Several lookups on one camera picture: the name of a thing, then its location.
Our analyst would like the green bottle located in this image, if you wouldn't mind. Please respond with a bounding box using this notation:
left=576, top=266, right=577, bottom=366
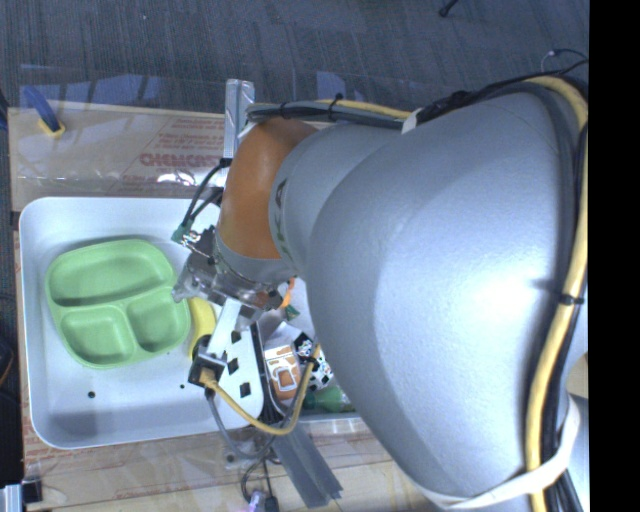
left=303, top=384, right=353, bottom=414

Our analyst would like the black and white carton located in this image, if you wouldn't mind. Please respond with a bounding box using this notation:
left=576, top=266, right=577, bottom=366
left=293, top=331, right=334, bottom=392

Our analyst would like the orange and white carton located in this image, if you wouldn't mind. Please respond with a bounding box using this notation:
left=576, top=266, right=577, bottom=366
left=263, top=344, right=304, bottom=402

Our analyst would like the green divided plate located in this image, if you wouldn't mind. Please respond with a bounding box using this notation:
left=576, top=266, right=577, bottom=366
left=44, top=238, right=193, bottom=371

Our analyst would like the yellow banana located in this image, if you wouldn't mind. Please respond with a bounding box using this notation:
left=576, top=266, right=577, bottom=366
left=187, top=298, right=219, bottom=362

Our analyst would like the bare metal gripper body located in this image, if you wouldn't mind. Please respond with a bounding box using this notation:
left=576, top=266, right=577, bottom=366
left=171, top=225, right=285, bottom=322

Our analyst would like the brown cardboard board, red print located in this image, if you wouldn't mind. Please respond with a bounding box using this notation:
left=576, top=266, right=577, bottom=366
left=7, top=99, right=431, bottom=512

